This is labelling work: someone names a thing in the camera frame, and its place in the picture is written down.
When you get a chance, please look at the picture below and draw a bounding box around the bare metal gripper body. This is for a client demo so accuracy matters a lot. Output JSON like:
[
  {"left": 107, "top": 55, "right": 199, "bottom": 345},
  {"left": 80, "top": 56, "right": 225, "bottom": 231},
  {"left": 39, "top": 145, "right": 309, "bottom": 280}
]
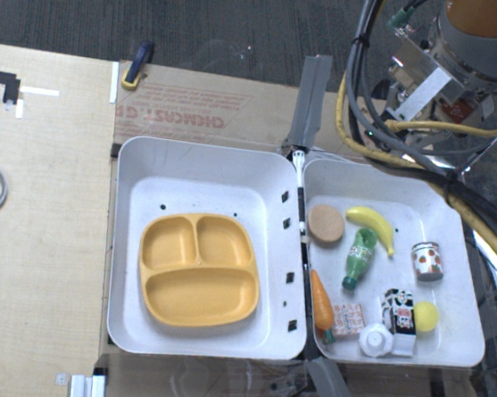
[{"left": 381, "top": 23, "right": 497, "bottom": 133}]

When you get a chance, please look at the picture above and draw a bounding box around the yellow banana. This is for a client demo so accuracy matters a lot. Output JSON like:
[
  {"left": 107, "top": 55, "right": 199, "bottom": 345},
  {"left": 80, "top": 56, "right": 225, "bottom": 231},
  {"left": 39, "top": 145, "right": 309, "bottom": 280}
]
[{"left": 341, "top": 203, "right": 401, "bottom": 259}]

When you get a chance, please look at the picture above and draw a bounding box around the tan round biscuit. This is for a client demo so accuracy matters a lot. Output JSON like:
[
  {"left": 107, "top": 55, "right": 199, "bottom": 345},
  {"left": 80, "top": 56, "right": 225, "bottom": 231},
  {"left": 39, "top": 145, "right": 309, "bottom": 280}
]
[{"left": 304, "top": 202, "right": 348, "bottom": 250}]

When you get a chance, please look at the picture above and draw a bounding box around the white plastic tray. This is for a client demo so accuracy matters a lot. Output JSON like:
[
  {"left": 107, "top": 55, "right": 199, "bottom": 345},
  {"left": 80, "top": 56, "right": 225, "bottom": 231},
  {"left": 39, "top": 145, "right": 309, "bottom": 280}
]
[
  {"left": 278, "top": 155, "right": 497, "bottom": 382},
  {"left": 94, "top": 133, "right": 330, "bottom": 375}
]

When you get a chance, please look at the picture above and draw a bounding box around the green plastic bottle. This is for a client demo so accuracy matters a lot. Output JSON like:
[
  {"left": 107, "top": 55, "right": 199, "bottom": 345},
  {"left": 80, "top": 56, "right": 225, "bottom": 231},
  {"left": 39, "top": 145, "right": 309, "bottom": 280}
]
[{"left": 341, "top": 225, "right": 379, "bottom": 294}]

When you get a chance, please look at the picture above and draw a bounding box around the white can with strawberry print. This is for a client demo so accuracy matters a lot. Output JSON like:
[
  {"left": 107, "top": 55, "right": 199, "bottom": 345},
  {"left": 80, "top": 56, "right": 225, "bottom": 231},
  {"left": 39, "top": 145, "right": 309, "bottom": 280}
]
[{"left": 408, "top": 238, "right": 448, "bottom": 285}]

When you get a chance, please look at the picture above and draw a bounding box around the brown cardboard board red print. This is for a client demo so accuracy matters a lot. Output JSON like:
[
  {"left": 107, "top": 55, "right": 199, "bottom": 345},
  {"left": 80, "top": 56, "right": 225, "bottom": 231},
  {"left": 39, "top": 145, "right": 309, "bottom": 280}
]
[{"left": 79, "top": 59, "right": 497, "bottom": 397}]

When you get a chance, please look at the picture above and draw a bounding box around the yellow ball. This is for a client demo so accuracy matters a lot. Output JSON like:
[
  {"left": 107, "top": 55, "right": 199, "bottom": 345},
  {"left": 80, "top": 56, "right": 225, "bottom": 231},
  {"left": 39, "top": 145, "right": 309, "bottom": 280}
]
[{"left": 410, "top": 299, "right": 443, "bottom": 335}]

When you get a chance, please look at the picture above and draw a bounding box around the black and white cow-print carton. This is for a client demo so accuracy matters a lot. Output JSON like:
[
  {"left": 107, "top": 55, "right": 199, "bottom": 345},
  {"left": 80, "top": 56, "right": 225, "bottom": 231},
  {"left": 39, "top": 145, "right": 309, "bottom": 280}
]
[{"left": 374, "top": 286, "right": 423, "bottom": 359}]

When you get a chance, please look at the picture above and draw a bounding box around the orange carrot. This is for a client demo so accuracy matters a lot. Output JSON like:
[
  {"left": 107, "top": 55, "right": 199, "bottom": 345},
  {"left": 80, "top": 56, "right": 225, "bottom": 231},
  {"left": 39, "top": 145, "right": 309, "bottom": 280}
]
[{"left": 301, "top": 269, "right": 345, "bottom": 347}]

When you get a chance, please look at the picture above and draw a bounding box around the orange and white carton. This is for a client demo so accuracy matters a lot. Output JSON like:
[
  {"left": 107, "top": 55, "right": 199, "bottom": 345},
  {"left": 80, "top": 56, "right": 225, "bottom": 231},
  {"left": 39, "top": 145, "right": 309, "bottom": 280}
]
[{"left": 327, "top": 300, "right": 370, "bottom": 343}]

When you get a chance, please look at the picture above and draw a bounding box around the yellow divided plate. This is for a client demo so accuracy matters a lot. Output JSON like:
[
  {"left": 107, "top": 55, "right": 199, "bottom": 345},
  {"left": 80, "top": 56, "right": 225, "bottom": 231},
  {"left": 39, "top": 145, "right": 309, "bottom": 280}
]
[{"left": 129, "top": 204, "right": 270, "bottom": 338}]

